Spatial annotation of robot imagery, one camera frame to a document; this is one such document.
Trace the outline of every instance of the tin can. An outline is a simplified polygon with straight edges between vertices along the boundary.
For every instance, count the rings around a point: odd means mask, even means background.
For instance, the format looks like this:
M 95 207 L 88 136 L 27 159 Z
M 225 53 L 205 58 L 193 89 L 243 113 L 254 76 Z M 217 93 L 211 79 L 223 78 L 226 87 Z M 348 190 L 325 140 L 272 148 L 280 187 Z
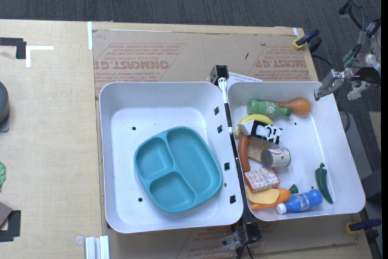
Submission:
M 288 166 L 291 154 L 287 148 L 264 149 L 261 153 L 261 162 L 264 167 Z

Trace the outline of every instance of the white plastic tray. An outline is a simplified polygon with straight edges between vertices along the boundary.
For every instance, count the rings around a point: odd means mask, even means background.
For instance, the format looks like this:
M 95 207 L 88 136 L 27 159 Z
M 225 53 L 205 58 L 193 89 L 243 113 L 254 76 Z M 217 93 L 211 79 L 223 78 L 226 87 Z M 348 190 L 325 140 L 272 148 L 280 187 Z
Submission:
M 233 123 L 247 115 L 247 102 L 251 98 L 261 101 L 288 102 L 297 97 L 307 98 L 311 111 L 307 115 L 292 113 L 289 117 L 276 117 L 273 124 L 283 129 L 280 147 L 290 150 L 291 162 L 287 167 L 274 167 L 280 179 L 280 187 L 288 189 L 296 184 L 299 192 L 318 188 L 315 169 L 321 163 L 328 171 L 327 183 L 333 204 L 325 199 L 319 206 L 307 212 L 279 215 L 275 207 L 251 210 L 263 221 L 294 218 L 353 214 L 365 205 L 365 194 L 333 95 L 319 101 L 314 90 L 320 82 L 237 82 L 229 87 L 228 97 Z M 249 160 L 251 170 L 262 167 Z
M 114 230 L 220 226 L 240 219 L 243 201 L 219 88 L 209 82 L 113 82 L 101 90 L 100 114 L 105 215 Z M 177 126 L 197 131 L 208 144 L 221 168 L 222 186 L 205 202 L 170 213 L 148 196 L 133 157 L 145 140 Z

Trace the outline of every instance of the yellow potato chip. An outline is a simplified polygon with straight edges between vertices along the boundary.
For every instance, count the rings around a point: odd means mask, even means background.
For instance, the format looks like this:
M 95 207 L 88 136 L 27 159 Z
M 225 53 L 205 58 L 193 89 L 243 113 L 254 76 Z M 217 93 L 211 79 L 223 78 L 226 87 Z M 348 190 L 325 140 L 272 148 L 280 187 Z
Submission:
M 275 188 L 266 189 L 256 193 L 251 193 L 249 187 L 246 187 L 248 200 L 252 203 L 260 204 L 272 204 L 274 203 L 280 194 L 280 191 Z

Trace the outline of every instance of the teal plate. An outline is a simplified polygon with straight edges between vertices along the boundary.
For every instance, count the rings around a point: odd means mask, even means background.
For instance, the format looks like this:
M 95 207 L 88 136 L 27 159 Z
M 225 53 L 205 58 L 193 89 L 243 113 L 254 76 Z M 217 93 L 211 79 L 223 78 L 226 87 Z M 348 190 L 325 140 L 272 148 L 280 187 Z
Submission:
M 174 127 L 143 142 L 135 152 L 135 169 L 152 201 L 166 212 L 201 204 L 222 183 L 212 151 L 189 127 Z

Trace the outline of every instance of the yellow banana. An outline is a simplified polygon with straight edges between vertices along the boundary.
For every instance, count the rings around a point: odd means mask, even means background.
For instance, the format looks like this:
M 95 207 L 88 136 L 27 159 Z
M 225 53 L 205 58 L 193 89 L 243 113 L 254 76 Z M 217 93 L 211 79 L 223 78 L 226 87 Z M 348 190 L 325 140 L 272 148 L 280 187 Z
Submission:
M 266 123 L 266 124 L 270 124 L 270 125 L 273 125 L 273 122 L 270 118 L 268 118 L 267 116 L 265 115 L 260 115 L 258 113 L 255 113 L 253 115 L 247 115 L 245 117 L 243 117 L 239 123 L 245 123 L 245 122 L 248 122 L 250 120 L 256 120 L 256 121 L 259 121 L 259 122 L 263 122 L 263 123 Z M 235 133 L 236 137 L 239 137 L 241 135 L 241 129 L 239 127 L 237 127 L 237 130 L 236 130 L 236 133 Z

